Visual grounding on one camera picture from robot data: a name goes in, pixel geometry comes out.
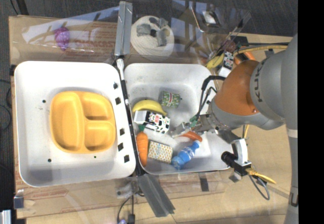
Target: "transparent plastic sheet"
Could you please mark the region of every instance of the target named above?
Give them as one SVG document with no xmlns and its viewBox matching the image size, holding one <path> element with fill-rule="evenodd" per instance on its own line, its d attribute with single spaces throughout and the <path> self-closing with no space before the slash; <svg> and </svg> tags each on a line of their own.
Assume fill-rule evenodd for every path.
<svg viewBox="0 0 324 224">
<path fill-rule="evenodd" d="M 11 64 L 23 61 L 113 63 L 119 4 L 70 18 L 9 17 Z"/>
<path fill-rule="evenodd" d="M 127 64 L 206 65 L 215 54 L 230 45 L 251 18 L 247 10 L 220 8 L 208 3 L 127 1 L 133 4 L 131 53 Z"/>
</svg>

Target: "purple ball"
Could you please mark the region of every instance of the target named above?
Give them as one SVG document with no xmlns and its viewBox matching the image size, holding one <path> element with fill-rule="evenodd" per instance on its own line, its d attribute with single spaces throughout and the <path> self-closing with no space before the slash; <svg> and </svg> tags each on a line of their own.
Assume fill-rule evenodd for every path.
<svg viewBox="0 0 324 224">
<path fill-rule="evenodd" d="M 57 46 L 62 50 L 68 47 L 70 42 L 70 31 L 66 27 L 60 27 L 54 31 Z"/>
</svg>

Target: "blue bottle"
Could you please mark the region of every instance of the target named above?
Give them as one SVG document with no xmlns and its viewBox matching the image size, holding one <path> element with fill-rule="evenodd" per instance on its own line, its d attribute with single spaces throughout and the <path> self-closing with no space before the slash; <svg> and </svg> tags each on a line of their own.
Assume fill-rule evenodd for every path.
<svg viewBox="0 0 324 224">
<path fill-rule="evenodd" d="M 191 146 L 186 146 L 177 156 L 173 157 L 171 164 L 178 170 L 182 169 L 185 163 L 189 162 L 196 151 L 200 147 L 200 141 L 195 140 Z"/>
</svg>

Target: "banana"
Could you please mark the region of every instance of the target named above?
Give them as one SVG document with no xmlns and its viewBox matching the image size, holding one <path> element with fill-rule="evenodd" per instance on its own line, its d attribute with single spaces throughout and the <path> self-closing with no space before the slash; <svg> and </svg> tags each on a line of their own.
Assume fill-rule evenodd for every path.
<svg viewBox="0 0 324 224">
<path fill-rule="evenodd" d="M 163 110 L 161 104 L 159 104 L 155 100 L 141 100 L 141 101 L 137 102 L 133 106 L 132 112 L 134 113 L 137 110 L 149 110 L 149 111 L 153 111 L 156 113 L 160 113 L 163 116 L 167 115 L 167 113 Z"/>
</svg>

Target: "white stripe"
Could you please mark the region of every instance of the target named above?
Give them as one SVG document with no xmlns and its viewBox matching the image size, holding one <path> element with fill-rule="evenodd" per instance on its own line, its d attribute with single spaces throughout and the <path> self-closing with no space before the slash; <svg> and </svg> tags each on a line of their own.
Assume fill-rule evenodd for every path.
<svg viewBox="0 0 324 224">
<path fill-rule="evenodd" d="M 298 130 L 297 129 L 289 129 L 287 128 L 287 134 L 289 137 L 298 138 Z"/>
</svg>

